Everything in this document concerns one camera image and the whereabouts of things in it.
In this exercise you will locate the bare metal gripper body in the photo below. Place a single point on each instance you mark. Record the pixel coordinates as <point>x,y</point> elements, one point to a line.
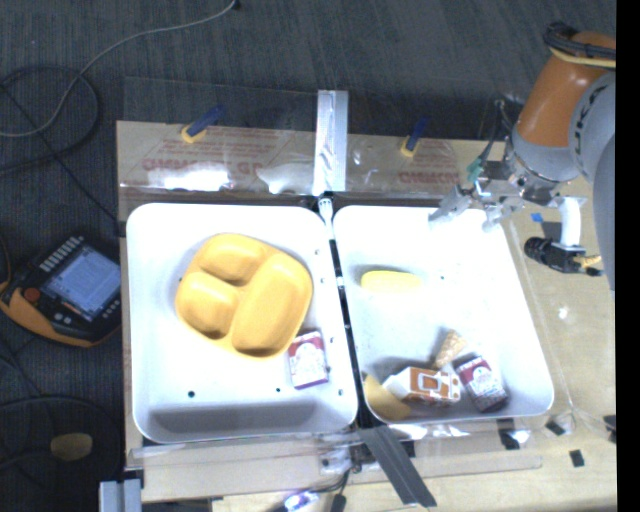
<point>535,186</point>

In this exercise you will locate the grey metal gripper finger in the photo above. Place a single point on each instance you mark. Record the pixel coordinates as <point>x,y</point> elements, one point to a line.
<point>452,204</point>
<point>500,209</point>

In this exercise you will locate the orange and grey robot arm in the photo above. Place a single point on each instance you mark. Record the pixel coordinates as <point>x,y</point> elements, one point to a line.
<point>555,115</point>

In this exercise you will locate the white plastic tray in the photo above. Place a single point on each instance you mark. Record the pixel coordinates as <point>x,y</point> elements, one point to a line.
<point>465,300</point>
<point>220,400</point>

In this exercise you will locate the yellow banana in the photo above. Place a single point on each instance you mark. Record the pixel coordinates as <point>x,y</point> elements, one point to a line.
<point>390,281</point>

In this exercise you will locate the beige biscuit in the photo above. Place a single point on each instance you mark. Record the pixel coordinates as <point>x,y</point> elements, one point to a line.
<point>449,349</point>

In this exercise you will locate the red and white carton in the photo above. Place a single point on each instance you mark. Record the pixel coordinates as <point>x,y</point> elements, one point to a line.
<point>482,384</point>
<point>307,360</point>

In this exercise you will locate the orange and white carton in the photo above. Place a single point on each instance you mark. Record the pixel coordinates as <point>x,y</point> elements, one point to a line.
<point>427,385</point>

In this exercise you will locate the yellow divided plate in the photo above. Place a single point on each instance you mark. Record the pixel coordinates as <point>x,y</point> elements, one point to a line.
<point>245,295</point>

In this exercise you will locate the brown oval toy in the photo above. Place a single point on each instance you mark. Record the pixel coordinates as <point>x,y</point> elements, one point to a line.
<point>71,446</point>

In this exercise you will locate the black cylinder on white bracket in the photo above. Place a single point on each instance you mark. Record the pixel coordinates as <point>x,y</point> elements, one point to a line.
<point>570,225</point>

